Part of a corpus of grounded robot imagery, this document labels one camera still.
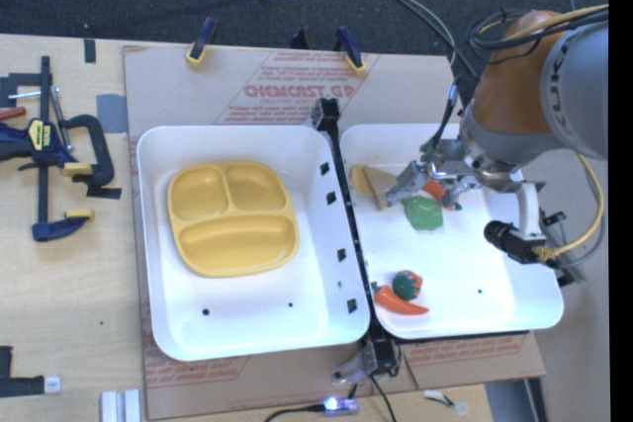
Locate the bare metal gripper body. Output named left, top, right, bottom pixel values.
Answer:
left=423, top=137, right=526, bottom=195

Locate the small orange toy carrot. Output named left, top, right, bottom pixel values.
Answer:
left=421, top=179, right=464, bottom=212

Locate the green toy lettuce leaf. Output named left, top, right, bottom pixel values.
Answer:
left=400, top=195, right=445, bottom=232

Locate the yellow round toy slice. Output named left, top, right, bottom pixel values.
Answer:
left=349, top=163, right=376, bottom=199

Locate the thin black rod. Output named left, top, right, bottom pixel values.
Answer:
left=325, top=126, right=385, bottom=343

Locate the white plastic tray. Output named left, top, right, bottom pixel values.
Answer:
left=339, top=122, right=566, bottom=341
left=136, top=124, right=373, bottom=363

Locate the red and green toy strawberry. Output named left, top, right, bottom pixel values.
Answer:
left=392, top=269, right=424, bottom=302

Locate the orange toy pepper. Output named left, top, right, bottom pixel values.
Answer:
left=371, top=282, right=430, bottom=317

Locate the yellow divided plate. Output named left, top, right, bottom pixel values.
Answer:
left=166, top=159, right=301, bottom=279

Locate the brown cardboard board red print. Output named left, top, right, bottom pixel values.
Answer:
left=122, top=44, right=548, bottom=422

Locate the black cylinder on white bracket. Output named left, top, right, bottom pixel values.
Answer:
left=483, top=180, right=551, bottom=266

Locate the black block with thin wires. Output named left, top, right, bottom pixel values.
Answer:
left=313, top=97, right=343, bottom=132
left=369, top=335, right=403, bottom=378

